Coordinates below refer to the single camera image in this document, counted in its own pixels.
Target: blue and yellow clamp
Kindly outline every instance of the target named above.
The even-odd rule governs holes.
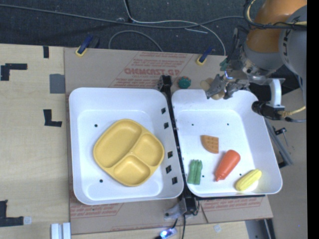
[[[75,54],[79,57],[83,57],[83,55],[86,53],[88,46],[90,45],[90,42],[93,40],[93,35],[88,35],[85,40],[82,42],[81,46],[77,48],[75,51]]]
[[[205,50],[205,52],[198,57],[198,59],[196,60],[196,64],[199,66],[202,66],[206,60],[207,60],[207,56],[211,53],[211,51],[213,50],[212,46],[209,46],[207,50]]]

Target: cardboard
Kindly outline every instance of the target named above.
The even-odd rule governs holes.
[[[223,56],[207,57],[202,66],[196,64],[200,54],[88,49],[78,57],[76,48],[64,49],[67,142],[70,190],[70,221],[73,235],[170,227],[165,210],[178,199],[87,206],[73,193],[68,97],[80,87],[157,88],[161,75],[171,75],[172,93],[179,89],[178,80],[186,76],[189,88],[200,89],[200,81],[214,78]],[[201,200],[197,216],[187,217],[187,224],[220,223],[272,218],[268,197],[224,198]]]

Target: white cable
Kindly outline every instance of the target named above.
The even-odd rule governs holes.
[[[191,21],[187,21],[187,20],[179,20],[179,19],[170,19],[170,20],[161,20],[161,21],[138,21],[138,20],[135,20],[131,14],[130,14],[130,11],[129,11],[129,8],[126,4],[126,1],[124,1],[124,5],[125,5],[125,8],[126,8],[126,12],[128,14],[128,17],[133,21],[133,22],[136,22],[136,23],[139,23],[139,24],[158,24],[158,23],[168,23],[168,22],[183,22],[183,23],[189,23],[189,24],[194,24],[194,25],[198,25],[198,23],[196,22],[191,22]],[[203,25],[199,25],[203,28],[205,28],[207,31],[211,32],[213,35],[215,35],[215,37],[218,39],[218,41],[220,42],[220,44],[222,45],[223,47],[223,51],[224,51],[224,56],[226,56],[226,49],[225,49],[225,46],[224,46],[224,43],[222,42],[222,40],[219,38],[219,36],[211,29],[209,29],[208,27],[206,26],[203,26]]]

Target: wooden surface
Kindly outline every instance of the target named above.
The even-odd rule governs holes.
[[[7,217],[30,216],[32,224],[0,228],[0,239],[50,238],[50,225],[69,222],[65,94],[51,94],[49,75],[64,75],[63,47],[0,45],[0,65],[27,63],[0,81],[0,201]],[[44,109],[62,127],[44,126]],[[247,239],[245,222],[186,226],[184,238]],[[182,227],[177,228],[180,238]],[[154,238],[162,229],[77,235],[74,239]]]

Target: white tray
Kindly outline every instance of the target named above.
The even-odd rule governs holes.
[[[184,188],[165,96],[152,89],[79,88],[70,94],[70,133],[73,188],[87,205],[169,199]],[[131,119],[163,144],[160,167],[142,185],[124,186],[103,171],[93,158],[93,147],[114,122]]]
[[[187,176],[192,159],[202,160],[200,185],[188,184],[199,197],[275,194],[282,178],[264,118],[252,111],[257,98],[248,91],[237,91],[227,100],[207,99],[203,90],[177,90],[172,96],[174,116],[184,170]],[[219,153],[207,151],[201,135],[219,138]],[[241,160],[225,180],[214,181],[214,172],[229,150]],[[235,182],[248,171],[259,168],[263,175],[245,192],[236,191]]]

